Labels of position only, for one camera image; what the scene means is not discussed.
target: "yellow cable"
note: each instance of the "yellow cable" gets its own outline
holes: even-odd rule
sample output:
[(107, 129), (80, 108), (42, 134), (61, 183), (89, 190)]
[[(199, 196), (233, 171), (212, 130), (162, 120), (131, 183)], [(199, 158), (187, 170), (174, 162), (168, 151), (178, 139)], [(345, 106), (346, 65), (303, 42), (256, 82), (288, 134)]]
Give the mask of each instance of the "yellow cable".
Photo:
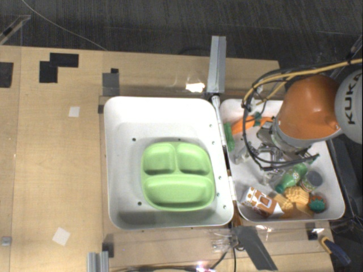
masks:
[(256, 83), (254, 85), (253, 88), (251, 88), (247, 93), (246, 95), (244, 96), (243, 98), (243, 101), (247, 101), (247, 98), (253, 93), (253, 91), (258, 87), (258, 86), (261, 86), (262, 84), (265, 84), (265, 83), (268, 83), (272, 80), (276, 80), (276, 79), (281, 79), (281, 78), (285, 78), (285, 77), (288, 77), (286, 80), (284, 80), (283, 82), (281, 82), (281, 84), (267, 97), (267, 98), (270, 98), (272, 97), (276, 92), (279, 91), (279, 89), (281, 89), (285, 83), (293, 78), (295, 78), (296, 76), (298, 75), (309, 75), (309, 74), (318, 74), (318, 73), (322, 73), (324, 71), (328, 71), (328, 70), (333, 70), (333, 69), (338, 69), (340, 67), (343, 67), (343, 66), (347, 66), (349, 64), (351, 65), (355, 65), (357, 63), (362, 63), (363, 60), (361, 58), (358, 58), (358, 59), (354, 59), (354, 60), (351, 60), (350, 63), (345, 61), (345, 62), (339, 62), (339, 63), (336, 63), (334, 65), (329, 65), (329, 66), (325, 66), (325, 67), (320, 67), (318, 69), (312, 69), (312, 70), (305, 70), (305, 71), (297, 71), (297, 72), (294, 72), (294, 73), (287, 73), (287, 74), (281, 74), (281, 75), (274, 75), (274, 76), (270, 76), (270, 77), (267, 77), (261, 81), (259, 81), (258, 83)]

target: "wooden tabletop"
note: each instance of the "wooden tabletop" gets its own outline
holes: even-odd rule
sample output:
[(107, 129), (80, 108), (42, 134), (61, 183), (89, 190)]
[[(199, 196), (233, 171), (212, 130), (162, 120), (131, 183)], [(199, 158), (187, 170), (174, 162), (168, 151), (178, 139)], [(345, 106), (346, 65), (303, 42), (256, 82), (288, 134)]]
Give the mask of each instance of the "wooden tabletop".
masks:
[[(51, 52), (79, 54), (79, 66), (59, 67), (58, 83), (39, 83), (40, 61), (49, 61)], [(187, 82), (206, 83), (209, 58), (0, 46), (0, 62), (14, 63), (11, 88), (0, 88), (0, 236), (12, 237), (11, 246), (0, 246), (0, 270), (86, 271), (88, 252), (100, 252), (104, 240), (102, 73), (119, 70), (123, 95), (188, 96)], [(276, 61), (227, 59), (226, 91), (242, 94), (276, 68)], [(79, 107), (78, 117), (69, 117), (71, 107)], [(331, 238), (327, 222), (317, 226)], [(70, 233), (65, 245), (52, 240), (58, 228)], [(272, 229), (278, 233), (266, 234), (279, 271), (333, 271), (329, 255), (304, 229), (303, 223), (278, 225)], [(149, 247), (146, 254), (129, 250), (113, 267), (154, 264)], [(169, 256), (159, 264), (180, 258)], [(245, 252), (237, 257), (237, 271), (256, 271)], [(231, 253), (217, 270), (233, 270)]]

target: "green divided plate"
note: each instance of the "green divided plate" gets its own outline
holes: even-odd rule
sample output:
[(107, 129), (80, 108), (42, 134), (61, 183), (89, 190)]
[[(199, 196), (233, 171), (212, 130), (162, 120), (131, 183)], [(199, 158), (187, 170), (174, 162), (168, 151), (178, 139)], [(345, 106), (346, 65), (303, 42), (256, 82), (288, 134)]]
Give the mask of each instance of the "green divided plate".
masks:
[(145, 149), (141, 160), (143, 194), (156, 209), (193, 211), (213, 200), (212, 164), (201, 147), (184, 142), (162, 142)]

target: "black floor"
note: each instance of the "black floor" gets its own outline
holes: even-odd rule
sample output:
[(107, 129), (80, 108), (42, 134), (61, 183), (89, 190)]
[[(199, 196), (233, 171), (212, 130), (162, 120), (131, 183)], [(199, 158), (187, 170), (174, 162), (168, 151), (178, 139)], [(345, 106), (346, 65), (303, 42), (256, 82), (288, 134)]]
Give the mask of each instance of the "black floor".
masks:
[[(362, 34), (363, 0), (25, 1), (103, 48), (126, 52), (208, 56), (211, 35), (224, 35), (228, 57), (278, 60), (287, 67), (342, 59)], [(100, 49), (45, 21), (21, 0), (0, 0), (0, 31), (18, 15), (32, 17), (9, 45)], [(341, 139), (361, 185), (362, 146)], [(350, 240), (342, 245), (362, 255), (362, 238), (355, 238), (358, 246)], [(356, 259), (346, 271), (361, 266)]]

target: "white paper square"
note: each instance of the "white paper square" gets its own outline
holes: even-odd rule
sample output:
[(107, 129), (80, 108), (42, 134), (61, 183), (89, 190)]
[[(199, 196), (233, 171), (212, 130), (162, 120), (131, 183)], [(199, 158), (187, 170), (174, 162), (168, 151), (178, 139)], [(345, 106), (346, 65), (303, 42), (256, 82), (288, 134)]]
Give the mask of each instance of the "white paper square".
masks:
[(67, 232), (65, 229), (58, 228), (57, 232), (54, 234), (52, 240), (54, 242), (56, 242), (57, 244), (65, 246), (68, 241), (69, 236), (70, 236), (70, 232)]
[(68, 117), (79, 117), (80, 107), (70, 107)]

